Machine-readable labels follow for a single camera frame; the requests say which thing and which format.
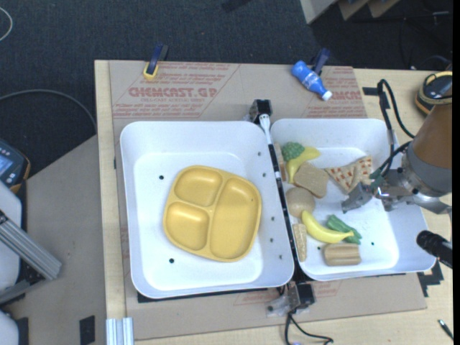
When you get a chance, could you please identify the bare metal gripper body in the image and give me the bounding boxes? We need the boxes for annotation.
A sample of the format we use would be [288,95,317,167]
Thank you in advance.
[374,168,453,215]

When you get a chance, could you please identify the pizza slice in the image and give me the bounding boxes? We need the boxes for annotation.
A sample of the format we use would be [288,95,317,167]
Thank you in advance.
[324,155,374,194]

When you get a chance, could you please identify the green pea pod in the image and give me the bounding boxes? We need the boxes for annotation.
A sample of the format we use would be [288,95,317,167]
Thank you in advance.
[326,213,363,245]

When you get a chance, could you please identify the white plastic tray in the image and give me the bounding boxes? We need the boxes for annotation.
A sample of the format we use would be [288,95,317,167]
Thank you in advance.
[119,120,295,299]
[269,118,438,282]

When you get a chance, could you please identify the tan bread slice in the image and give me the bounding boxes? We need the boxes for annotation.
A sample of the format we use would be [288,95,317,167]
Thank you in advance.
[293,162,330,199]

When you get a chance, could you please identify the round beige bun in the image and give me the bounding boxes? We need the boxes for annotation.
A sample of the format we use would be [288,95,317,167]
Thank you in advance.
[285,186,316,219]

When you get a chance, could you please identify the tan bread roll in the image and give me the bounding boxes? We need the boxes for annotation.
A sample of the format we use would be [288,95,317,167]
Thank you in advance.
[321,243,362,267]

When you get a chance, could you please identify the tan wedge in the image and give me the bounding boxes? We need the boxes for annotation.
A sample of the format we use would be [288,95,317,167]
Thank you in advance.
[292,223,309,263]

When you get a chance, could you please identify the green grapes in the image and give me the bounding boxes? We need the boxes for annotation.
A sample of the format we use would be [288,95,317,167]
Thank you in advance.
[280,141,306,163]

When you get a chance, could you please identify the thin black and white rod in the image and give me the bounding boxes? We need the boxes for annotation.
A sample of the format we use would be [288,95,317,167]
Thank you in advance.
[259,114,301,284]

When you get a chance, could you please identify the yellow divided plate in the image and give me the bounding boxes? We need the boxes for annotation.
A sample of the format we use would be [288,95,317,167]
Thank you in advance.
[162,165,263,263]

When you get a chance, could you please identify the blue plastic bottle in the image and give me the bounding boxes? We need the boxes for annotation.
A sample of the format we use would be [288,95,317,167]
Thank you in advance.
[290,60,334,102]

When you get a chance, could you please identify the black pen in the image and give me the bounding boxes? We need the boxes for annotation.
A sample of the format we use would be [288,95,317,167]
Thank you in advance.
[437,318,453,340]

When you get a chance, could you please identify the brown cardboard board red print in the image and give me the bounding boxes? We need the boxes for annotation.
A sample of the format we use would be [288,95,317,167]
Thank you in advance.
[107,60,428,341]

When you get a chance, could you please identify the black cylinder on white bracket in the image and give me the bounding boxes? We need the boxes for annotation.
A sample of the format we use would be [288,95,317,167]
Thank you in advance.
[415,229,453,270]

